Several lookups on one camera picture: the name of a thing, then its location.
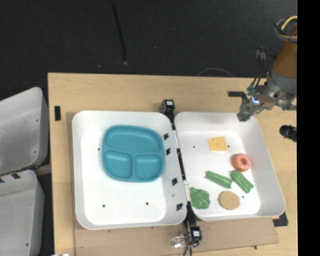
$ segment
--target blue plate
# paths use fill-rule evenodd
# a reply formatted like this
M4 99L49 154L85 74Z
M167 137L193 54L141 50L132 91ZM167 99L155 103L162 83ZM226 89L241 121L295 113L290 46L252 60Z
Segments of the blue plate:
M103 136L102 163L106 173L116 180L154 181L165 166L162 138L145 127L111 126Z

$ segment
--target pink donut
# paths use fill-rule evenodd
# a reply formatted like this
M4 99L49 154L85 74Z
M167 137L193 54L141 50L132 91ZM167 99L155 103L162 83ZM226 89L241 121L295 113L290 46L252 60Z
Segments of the pink donut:
M232 165L236 170L240 172L244 172L251 167L252 163L249 156L247 156L246 154L240 153L240 154L236 154L233 157Z

